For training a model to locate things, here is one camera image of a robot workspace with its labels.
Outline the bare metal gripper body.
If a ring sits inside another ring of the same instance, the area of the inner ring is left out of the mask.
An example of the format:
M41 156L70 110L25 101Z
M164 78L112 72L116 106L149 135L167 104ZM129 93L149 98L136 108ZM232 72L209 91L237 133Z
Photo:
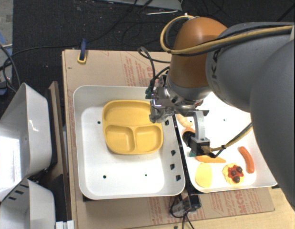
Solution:
M173 114L190 116L189 112L200 106L200 100L193 102L187 101L174 93L170 95L168 89L163 86L154 88L150 93L150 99L150 116L171 116Z

